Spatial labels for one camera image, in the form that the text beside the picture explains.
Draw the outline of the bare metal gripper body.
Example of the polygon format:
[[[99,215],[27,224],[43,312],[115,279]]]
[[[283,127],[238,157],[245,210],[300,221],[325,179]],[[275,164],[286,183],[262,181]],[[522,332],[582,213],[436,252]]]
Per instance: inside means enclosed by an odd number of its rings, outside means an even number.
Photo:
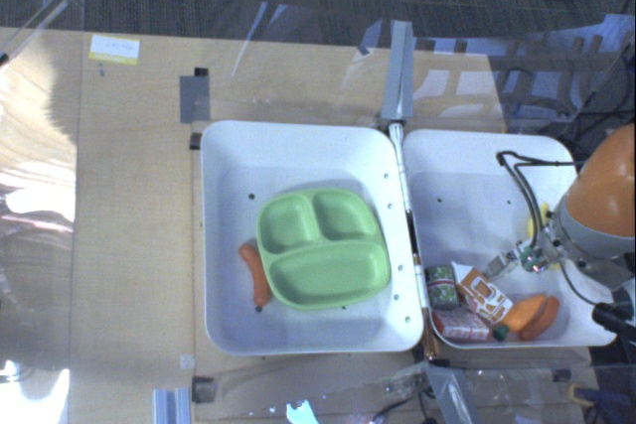
[[[529,238],[516,246],[521,267],[526,271],[544,271],[562,262],[562,243],[547,234]]]

